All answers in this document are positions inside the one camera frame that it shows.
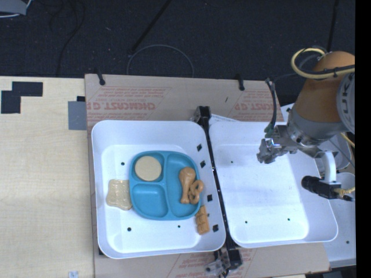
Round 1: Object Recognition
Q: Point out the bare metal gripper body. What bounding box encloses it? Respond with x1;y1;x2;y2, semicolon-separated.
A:
272;125;323;158

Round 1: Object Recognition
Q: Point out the white plastic tray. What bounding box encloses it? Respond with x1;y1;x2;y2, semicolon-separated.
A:
208;122;339;248
91;119;227;259

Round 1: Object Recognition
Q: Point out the thin black rod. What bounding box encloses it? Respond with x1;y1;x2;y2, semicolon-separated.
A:
200;117;235;253

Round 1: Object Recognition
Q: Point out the brown pretzel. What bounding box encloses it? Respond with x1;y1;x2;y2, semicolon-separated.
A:
188;180;205;205

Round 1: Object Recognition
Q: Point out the brown chicken drumstick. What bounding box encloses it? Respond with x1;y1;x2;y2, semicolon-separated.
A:
178;166;197;205

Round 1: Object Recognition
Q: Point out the brown waffle piece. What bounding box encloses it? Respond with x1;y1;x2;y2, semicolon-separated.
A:
194;204;210;236

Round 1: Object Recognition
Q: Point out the brown cardboard board red print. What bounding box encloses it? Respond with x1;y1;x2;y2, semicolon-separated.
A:
83;73;331;278

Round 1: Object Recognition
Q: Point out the round tan biscuit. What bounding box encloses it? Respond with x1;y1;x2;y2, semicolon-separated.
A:
134;156;163;182

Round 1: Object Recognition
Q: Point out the blue divided plate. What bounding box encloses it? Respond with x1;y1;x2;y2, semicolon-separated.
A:
129;150;202;221

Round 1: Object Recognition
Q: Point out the pale bread slice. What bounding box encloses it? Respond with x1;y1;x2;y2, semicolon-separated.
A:
105;178;133;211

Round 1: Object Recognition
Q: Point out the black cylinder on white bracket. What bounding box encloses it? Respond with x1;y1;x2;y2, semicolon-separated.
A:
301;151;353;202

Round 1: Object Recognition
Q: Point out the black block with thin wires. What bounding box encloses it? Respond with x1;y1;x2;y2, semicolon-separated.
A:
225;248;242;270

